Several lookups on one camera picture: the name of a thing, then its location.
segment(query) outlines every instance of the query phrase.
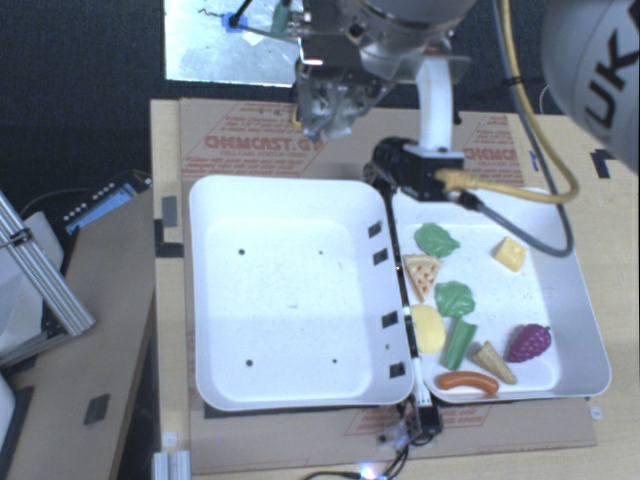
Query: white tray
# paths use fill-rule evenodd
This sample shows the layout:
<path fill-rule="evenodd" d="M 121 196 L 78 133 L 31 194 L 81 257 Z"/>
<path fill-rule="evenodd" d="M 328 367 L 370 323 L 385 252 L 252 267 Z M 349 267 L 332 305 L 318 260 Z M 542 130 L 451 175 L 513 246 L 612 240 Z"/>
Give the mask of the white tray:
<path fill-rule="evenodd" d="M 555 206 L 491 192 L 479 195 L 487 206 L 533 236 L 563 246 L 564 234 Z M 520 326 L 538 323 L 551 327 L 551 347 L 532 360 L 509 363 L 518 383 L 510 386 L 501 382 L 495 397 L 470 387 L 441 390 L 437 378 L 449 371 L 441 365 L 444 350 L 421 355 L 425 383 L 434 395 L 451 403 L 467 403 L 590 396 L 608 387 L 611 371 L 575 253 L 558 259 L 529 249 L 522 269 L 513 273 L 492 257 L 494 247 L 512 235 L 482 214 L 450 203 L 417 203 L 404 194 L 394 197 L 393 206 L 403 255 L 421 252 L 413 235 L 427 222 L 440 225 L 461 243 L 459 249 L 443 258 L 436 279 L 436 283 L 456 280 L 468 285 L 476 303 L 475 310 L 464 317 L 478 330 L 460 370 L 486 373 L 468 359 L 485 340 L 504 355 Z M 410 283 L 406 286 L 410 302 L 418 303 Z M 426 303 L 436 307 L 434 291 Z M 444 321 L 450 334 L 453 319 Z"/>
<path fill-rule="evenodd" d="M 375 190 L 211 176 L 191 190 L 190 214 L 196 380 L 207 403 L 239 411 L 406 398 L 414 376 Z"/>

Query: sausage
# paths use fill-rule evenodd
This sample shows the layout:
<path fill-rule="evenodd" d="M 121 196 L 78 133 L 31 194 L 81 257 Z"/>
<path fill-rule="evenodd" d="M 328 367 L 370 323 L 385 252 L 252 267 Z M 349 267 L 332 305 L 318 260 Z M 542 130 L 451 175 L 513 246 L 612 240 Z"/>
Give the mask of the sausage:
<path fill-rule="evenodd" d="M 452 389 L 457 386 L 471 386 L 474 388 L 482 389 L 490 395 L 495 395 L 498 392 L 500 385 L 498 381 L 476 372 L 451 372 L 445 373 L 438 378 L 438 386 L 440 389 Z"/>

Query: toy food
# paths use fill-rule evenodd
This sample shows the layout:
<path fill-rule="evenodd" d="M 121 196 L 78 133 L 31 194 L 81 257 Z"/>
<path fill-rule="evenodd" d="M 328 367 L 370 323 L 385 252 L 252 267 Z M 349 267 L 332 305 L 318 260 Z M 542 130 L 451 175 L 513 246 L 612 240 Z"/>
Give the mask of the toy food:
<path fill-rule="evenodd" d="M 438 378 L 440 389 L 453 389 L 457 386 L 471 386 L 495 395 L 500 387 L 498 381 L 488 375 L 476 372 L 451 372 Z"/>
<path fill-rule="evenodd" d="M 444 356 L 444 366 L 449 370 L 457 370 L 460 368 L 464 354 L 469 348 L 469 344 L 476 333 L 477 325 L 468 324 L 461 318 L 456 322 L 451 335 L 451 341 L 447 346 L 447 352 Z"/>
<path fill-rule="evenodd" d="M 436 285 L 436 305 L 442 316 L 460 318 L 476 307 L 471 289 L 458 281 Z"/>
<path fill-rule="evenodd" d="M 447 231 L 433 223 L 424 224 L 416 231 L 414 238 L 420 250 L 436 258 L 449 256 L 460 247 L 460 242 L 451 238 Z"/>
<path fill-rule="evenodd" d="M 482 348 L 478 350 L 471 359 L 473 359 L 476 364 L 490 373 L 493 373 L 496 377 L 507 384 L 515 384 L 518 382 L 516 376 L 498 355 L 496 349 L 493 348 L 493 345 L 488 341 L 484 342 Z"/>
<path fill-rule="evenodd" d="M 551 345 L 551 334 L 548 327 L 538 324 L 529 324 L 518 334 L 511 347 L 507 361 L 510 363 L 522 363 L 534 357 L 538 357 Z"/>
<path fill-rule="evenodd" d="M 405 271 L 422 302 L 433 286 L 442 262 L 426 254 L 408 254 L 402 258 Z"/>
<path fill-rule="evenodd" d="M 411 306 L 411 315 L 420 352 L 423 354 L 435 354 L 442 350 L 447 335 L 444 331 L 442 317 L 436 308 L 416 304 Z"/>
<path fill-rule="evenodd" d="M 513 238 L 505 237 L 493 257 L 508 269 L 517 272 L 524 263 L 527 248 Z"/>

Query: cardboard sheet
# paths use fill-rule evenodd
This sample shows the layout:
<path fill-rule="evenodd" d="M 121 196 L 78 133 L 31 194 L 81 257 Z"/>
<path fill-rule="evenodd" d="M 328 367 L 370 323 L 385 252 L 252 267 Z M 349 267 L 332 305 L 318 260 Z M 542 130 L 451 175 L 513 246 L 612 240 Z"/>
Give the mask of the cardboard sheet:
<path fill-rule="evenodd" d="M 398 421 L 395 407 L 231 414 L 207 407 L 195 387 L 187 203 L 195 180 L 215 173 L 358 179 L 380 140 L 416 137 L 418 131 L 416 110 L 374 109 L 357 121 L 352 137 L 316 147 L 293 128 L 291 110 L 288 104 L 262 102 L 183 100 L 180 105 L 191 460 L 196 475 L 395 456 L 377 440 Z M 526 146 L 514 144 L 507 117 L 467 113 L 462 119 L 454 127 L 453 147 L 465 152 L 466 169 L 522 185 L 520 162 L 529 165 L 531 159 Z M 412 450 L 412 458 L 596 444 L 582 399 L 448 406 L 442 416 L 444 432 L 428 446 Z"/>

